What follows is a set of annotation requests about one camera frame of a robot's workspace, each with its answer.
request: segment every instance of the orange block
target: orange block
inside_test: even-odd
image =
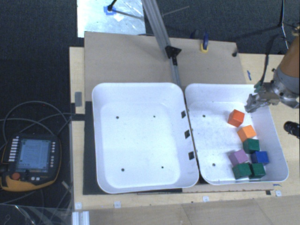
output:
[[[240,139],[242,140],[242,142],[244,142],[248,138],[252,138],[252,137],[256,136],[256,132],[254,131],[254,129],[251,125],[248,125],[248,126],[242,127],[238,131],[238,135],[239,135]]]
[[[239,127],[244,121],[245,114],[238,110],[233,110],[229,114],[228,123],[234,125],[235,127]]]

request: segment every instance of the green block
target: green block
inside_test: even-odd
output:
[[[235,179],[239,179],[242,177],[246,177],[251,175],[251,170],[249,167],[249,163],[237,164],[232,168]]]
[[[266,172],[264,170],[262,163],[250,164],[250,170],[251,170],[252,175],[250,175],[249,178],[252,178],[252,179],[262,178],[264,175],[266,175]]]
[[[243,142],[243,149],[248,154],[259,151],[259,141],[257,139],[248,138]]]

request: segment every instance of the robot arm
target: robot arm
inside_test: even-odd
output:
[[[296,37],[278,68],[273,70],[273,80],[259,84],[256,94],[249,95],[245,106],[248,113],[279,102],[291,108],[299,108],[299,43],[299,37]]]

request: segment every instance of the blue block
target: blue block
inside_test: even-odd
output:
[[[251,154],[252,163],[269,163],[268,154],[266,151],[256,151]]]

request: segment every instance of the white tray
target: white tray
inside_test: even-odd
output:
[[[184,96],[177,85],[102,83],[94,88],[92,101],[102,190],[186,188],[198,181]]]
[[[244,105],[253,90],[253,85],[225,84],[191,84],[185,90],[200,172],[210,184],[278,182],[288,177],[288,167],[269,107],[261,107],[254,113],[245,111]],[[245,113],[239,128],[227,123],[233,109]],[[266,175],[259,180],[236,180],[228,158],[231,152],[242,149],[237,131],[246,125],[253,126],[261,150],[267,151],[269,156],[270,163],[264,166]]]

